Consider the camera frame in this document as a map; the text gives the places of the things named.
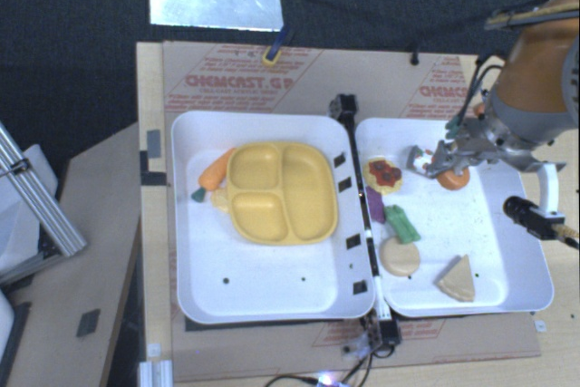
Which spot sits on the black cylinder on white bracket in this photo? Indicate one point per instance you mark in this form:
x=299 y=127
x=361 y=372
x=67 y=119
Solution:
x=532 y=213

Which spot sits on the round tan biscuit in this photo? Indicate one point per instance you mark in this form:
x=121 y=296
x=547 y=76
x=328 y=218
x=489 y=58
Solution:
x=399 y=257

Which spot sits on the white plastic tray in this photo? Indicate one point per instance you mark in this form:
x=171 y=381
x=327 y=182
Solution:
x=457 y=231
x=272 y=281

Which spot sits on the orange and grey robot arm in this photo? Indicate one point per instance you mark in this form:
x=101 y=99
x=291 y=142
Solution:
x=530 y=72

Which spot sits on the tan bread wedge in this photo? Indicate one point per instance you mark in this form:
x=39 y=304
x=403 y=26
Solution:
x=460 y=281

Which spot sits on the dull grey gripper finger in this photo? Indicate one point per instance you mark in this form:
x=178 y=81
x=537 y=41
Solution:
x=438 y=158
x=463 y=167

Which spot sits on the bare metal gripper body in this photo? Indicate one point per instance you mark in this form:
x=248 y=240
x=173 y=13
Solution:
x=487 y=142

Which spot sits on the green toy vegetable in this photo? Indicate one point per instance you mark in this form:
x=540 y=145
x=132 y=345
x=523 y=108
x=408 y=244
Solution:
x=402 y=225

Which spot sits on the brown cardboard board red print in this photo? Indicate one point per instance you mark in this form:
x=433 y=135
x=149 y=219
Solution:
x=290 y=81

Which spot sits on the round pizza with red toppings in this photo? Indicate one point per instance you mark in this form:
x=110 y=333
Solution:
x=383 y=177

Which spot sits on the pale yellow toy food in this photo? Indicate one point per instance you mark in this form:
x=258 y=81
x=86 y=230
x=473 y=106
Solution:
x=220 y=200

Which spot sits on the thin black and white rod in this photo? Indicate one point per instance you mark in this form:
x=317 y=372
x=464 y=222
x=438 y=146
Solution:
x=362 y=190

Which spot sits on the orange carrot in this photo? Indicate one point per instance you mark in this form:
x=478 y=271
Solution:
x=215 y=174

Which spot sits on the yellow divided plate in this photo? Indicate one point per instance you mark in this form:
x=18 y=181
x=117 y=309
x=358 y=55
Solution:
x=290 y=190

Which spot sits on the small white red green can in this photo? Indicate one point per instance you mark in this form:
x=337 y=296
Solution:
x=419 y=158

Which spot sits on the orange round toy food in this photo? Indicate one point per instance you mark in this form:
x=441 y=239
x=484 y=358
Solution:
x=453 y=181

